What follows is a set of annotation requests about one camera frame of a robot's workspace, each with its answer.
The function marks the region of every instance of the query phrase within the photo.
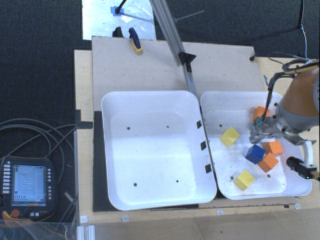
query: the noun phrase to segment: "button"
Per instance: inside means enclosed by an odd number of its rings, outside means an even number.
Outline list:
[[[16,218],[19,218],[19,216],[20,216],[20,211],[18,209],[13,209],[11,212],[11,217],[16,219]]]

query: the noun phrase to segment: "white tray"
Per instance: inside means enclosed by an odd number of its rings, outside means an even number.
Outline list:
[[[108,197],[114,207],[127,211],[199,204],[216,196],[193,94],[117,91],[106,94],[101,106]]]
[[[217,184],[221,193],[229,199],[304,196],[311,191],[311,181],[300,177],[286,165],[287,158],[291,156],[304,160],[299,146],[294,146],[281,138],[279,141],[284,153],[277,157],[279,163],[268,173],[245,158],[248,149],[252,146],[249,137],[253,124],[253,111],[258,106],[265,107],[267,95],[267,92],[207,91],[201,96],[202,114]],[[275,114],[273,104],[279,103],[281,99],[278,93],[272,94],[270,115]],[[240,137],[227,147],[220,140],[220,136],[229,127],[235,128],[240,133]],[[260,146],[269,141],[274,139],[265,139]],[[255,180],[245,191],[242,191],[233,183],[233,180],[244,169],[249,171]]]

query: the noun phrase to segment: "yellow cube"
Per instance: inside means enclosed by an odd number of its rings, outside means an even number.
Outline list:
[[[240,134],[233,127],[230,127],[221,135],[220,140],[229,148],[239,137]]]
[[[253,177],[250,172],[247,170],[243,170],[241,174],[236,178],[233,183],[242,191],[244,191],[247,187],[251,185],[251,183],[255,180],[255,177]]]

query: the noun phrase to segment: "black floor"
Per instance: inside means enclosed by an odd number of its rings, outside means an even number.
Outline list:
[[[285,52],[305,56],[305,39],[296,29],[301,0],[168,0],[180,20],[183,41],[254,46],[256,55]],[[319,58],[320,0],[305,0],[303,17],[307,56]],[[156,36],[163,35],[156,26]],[[14,118],[41,120],[55,127],[75,123],[74,50],[91,49],[82,40],[82,0],[0,0],[0,122]],[[25,131],[0,132],[0,157],[29,136]],[[73,155],[59,188],[58,222],[75,197]],[[16,156],[42,156],[33,146]],[[60,159],[55,159],[57,168]]]

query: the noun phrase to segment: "block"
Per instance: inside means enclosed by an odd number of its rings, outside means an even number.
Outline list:
[[[245,158],[256,165],[257,163],[262,161],[264,155],[265,150],[262,147],[259,147],[258,145],[254,144],[252,147],[249,148]]]
[[[274,168],[276,166],[276,164],[278,163],[278,159],[276,159],[276,157],[271,154],[268,153],[261,162],[258,163],[258,166],[260,166],[260,168],[265,172],[269,172],[272,168]]]
[[[229,148],[239,137],[240,134],[233,127],[230,127],[221,135],[220,140]]]
[[[253,111],[253,115],[252,115],[252,121],[256,121],[257,118],[261,117],[264,112],[265,112],[265,107],[262,107],[262,106],[258,106],[254,111]],[[267,109],[266,110],[266,114],[265,114],[266,117],[269,117],[270,116],[270,110]]]
[[[242,191],[244,191],[247,187],[251,185],[251,183],[255,180],[255,177],[253,177],[250,172],[247,170],[243,170],[241,174],[236,178],[233,183]]]
[[[275,157],[281,155],[284,152],[284,150],[282,149],[280,141],[268,142],[267,144],[265,144],[263,146],[263,149],[264,149],[266,154],[271,153]]]

